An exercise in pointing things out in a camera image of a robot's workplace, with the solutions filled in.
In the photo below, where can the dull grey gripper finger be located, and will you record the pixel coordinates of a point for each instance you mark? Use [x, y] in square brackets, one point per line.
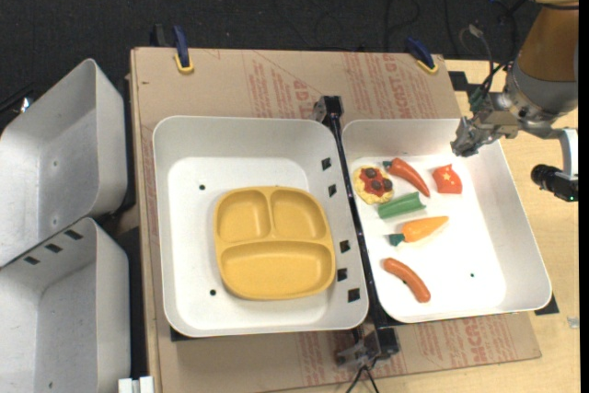
[461, 138]
[478, 143]

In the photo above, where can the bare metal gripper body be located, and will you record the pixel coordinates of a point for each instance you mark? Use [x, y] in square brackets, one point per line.
[499, 120]

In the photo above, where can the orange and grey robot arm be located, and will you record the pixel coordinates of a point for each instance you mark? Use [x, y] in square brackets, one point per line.
[552, 41]

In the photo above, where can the red wedge with yellow stars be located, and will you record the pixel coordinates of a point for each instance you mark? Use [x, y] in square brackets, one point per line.
[447, 181]

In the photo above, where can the red chili pepper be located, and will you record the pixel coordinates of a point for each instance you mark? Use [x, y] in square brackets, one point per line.
[409, 175]

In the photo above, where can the green celery stick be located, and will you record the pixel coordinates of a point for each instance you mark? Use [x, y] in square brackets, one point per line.
[400, 206]

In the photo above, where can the orange carrot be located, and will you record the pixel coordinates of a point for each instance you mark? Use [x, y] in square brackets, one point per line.
[423, 229]

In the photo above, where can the toy spaghetti with meatballs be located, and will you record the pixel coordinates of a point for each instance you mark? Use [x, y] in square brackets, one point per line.
[370, 194]

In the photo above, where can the white plastic tray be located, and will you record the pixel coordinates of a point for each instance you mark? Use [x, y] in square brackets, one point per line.
[193, 244]
[60, 317]
[60, 152]
[483, 253]

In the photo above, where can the thin black rod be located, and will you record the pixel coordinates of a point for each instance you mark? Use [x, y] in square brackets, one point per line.
[358, 221]

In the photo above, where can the orange-red sausage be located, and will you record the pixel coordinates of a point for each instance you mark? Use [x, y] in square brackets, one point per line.
[407, 278]

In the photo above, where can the brown cardboard board red print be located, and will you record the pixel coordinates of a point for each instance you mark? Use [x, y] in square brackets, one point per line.
[257, 83]

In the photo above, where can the yellow divided plate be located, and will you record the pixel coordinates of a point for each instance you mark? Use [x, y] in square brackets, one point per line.
[276, 262]

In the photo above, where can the black cylinder on white bracket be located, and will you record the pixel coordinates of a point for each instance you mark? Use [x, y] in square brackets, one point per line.
[554, 181]

